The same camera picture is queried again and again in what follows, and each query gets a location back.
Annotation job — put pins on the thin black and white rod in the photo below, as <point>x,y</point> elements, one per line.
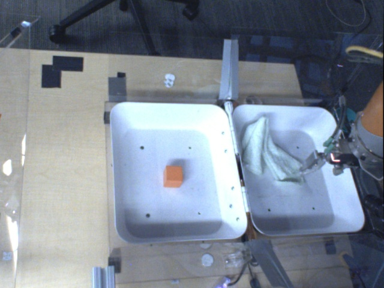
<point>237,148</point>

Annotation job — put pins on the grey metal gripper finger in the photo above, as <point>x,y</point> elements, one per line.
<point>318,162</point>
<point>309,160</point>

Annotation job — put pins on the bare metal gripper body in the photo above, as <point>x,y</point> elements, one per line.
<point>348,157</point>

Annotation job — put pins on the orange cube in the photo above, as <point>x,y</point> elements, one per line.
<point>173,176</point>

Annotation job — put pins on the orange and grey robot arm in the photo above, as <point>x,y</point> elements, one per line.
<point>374,112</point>

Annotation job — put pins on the white plastic tray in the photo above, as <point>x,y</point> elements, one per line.
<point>168,208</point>
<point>288,202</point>

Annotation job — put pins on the white cloth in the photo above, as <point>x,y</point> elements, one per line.
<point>261,151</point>

